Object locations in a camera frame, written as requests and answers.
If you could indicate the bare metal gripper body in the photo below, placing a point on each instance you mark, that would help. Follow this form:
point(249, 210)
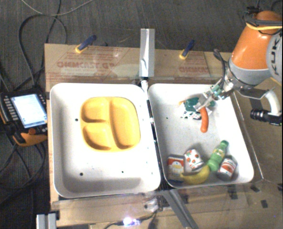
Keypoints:
point(223, 89)

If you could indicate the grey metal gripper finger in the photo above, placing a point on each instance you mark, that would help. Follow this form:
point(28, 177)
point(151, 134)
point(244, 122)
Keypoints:
point(208, 104)
point(198, 106)

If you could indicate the orange sausage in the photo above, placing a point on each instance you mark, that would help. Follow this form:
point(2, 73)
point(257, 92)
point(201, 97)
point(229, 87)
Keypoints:
point(204, 121)

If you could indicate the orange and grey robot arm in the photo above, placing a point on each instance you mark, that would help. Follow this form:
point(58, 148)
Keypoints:
point(249, 46)

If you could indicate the teal green carton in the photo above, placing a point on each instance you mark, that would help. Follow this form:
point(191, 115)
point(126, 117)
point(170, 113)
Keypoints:
point(190, 104)

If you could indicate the white carton with black spots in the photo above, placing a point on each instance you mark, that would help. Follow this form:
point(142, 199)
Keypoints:
point(190, 115)

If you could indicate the white plastic tray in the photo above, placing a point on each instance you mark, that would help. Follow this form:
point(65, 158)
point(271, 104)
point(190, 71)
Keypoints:
point(179, 139)
point(101, 170)

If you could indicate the white cup with red print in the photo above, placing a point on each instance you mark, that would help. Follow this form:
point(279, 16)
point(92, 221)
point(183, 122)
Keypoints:
point(193, 159)

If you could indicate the green bottle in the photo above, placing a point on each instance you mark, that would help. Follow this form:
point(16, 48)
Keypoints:
point(216, 157)

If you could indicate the red and white carton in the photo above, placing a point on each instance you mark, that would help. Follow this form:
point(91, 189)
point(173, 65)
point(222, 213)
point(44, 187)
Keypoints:
point(175, 167)

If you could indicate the red and white can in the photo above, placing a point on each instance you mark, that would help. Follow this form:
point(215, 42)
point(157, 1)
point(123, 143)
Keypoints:
point(227, 168)

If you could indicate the yellow banana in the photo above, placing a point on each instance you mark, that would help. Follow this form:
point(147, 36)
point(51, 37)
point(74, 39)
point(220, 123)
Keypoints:
point(197, 178)

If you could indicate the yellow divided plate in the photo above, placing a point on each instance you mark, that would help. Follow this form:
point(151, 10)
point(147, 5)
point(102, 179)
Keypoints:
point(122, 123)

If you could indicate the brown cardboard board red print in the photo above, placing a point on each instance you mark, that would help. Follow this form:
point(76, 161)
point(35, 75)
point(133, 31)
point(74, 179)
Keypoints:
point(89, 68)

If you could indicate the black cylinder on white bracket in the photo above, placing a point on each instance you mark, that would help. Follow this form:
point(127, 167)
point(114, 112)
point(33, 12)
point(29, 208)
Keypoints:
point(272, 104)

